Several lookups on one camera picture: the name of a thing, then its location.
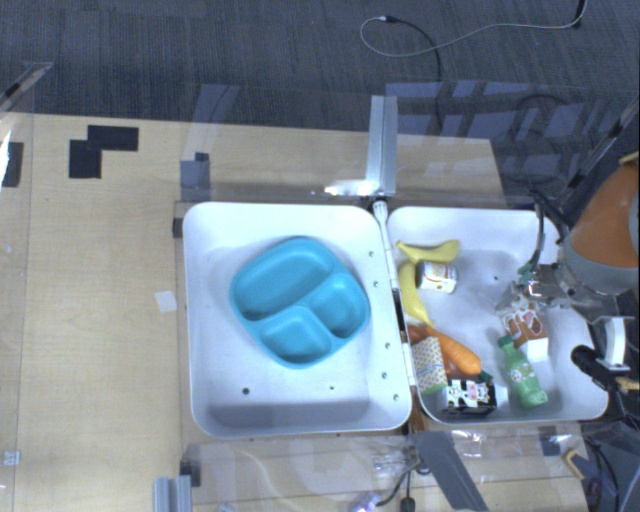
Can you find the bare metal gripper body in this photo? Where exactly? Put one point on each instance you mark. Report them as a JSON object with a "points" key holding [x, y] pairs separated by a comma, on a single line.
{"points": [[555, 287]]}

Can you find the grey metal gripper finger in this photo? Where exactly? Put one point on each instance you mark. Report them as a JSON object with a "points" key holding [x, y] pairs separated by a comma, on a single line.
{"points": [[535, 303], [511, 299]]}

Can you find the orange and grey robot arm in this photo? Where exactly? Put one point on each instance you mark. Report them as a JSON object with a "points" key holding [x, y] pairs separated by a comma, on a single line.
{"points": [[607, 225]]}

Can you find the brown and white carton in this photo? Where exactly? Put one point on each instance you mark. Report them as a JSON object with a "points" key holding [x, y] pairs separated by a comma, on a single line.
{"points": [[527, 332]]}

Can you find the white plastic tray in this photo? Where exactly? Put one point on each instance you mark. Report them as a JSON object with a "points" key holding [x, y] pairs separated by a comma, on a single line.
{"points": [[225, 400], [480, 310]]}

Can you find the green bottle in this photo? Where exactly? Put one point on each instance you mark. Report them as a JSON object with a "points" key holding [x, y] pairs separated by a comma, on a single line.
{"points": [[522, 375]]}

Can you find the orange carrot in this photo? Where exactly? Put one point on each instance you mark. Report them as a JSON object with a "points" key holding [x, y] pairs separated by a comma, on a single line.
{"points": [[457, 352]]}

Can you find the white can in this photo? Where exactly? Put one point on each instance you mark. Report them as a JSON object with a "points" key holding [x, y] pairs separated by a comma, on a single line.
{"points": [[437, 277]]}

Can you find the yellow banana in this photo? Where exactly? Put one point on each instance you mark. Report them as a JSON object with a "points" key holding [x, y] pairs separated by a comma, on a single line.
{"points": [[411, 295], [430, 251]]}

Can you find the black and white carton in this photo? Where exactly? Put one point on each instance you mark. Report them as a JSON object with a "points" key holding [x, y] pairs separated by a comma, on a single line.
{"points": [[470, 395]]}

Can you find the yellow patterned packet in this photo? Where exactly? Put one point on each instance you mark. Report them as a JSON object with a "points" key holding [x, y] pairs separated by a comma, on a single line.
{"points": [[429, 367]]}

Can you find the blue divided plate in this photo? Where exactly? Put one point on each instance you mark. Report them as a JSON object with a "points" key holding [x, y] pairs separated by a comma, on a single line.
{"points": [[300, 300]]}

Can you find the black cylinder on white bracket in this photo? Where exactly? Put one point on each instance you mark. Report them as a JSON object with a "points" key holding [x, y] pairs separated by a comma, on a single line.
{"points": [[614, 345]]}

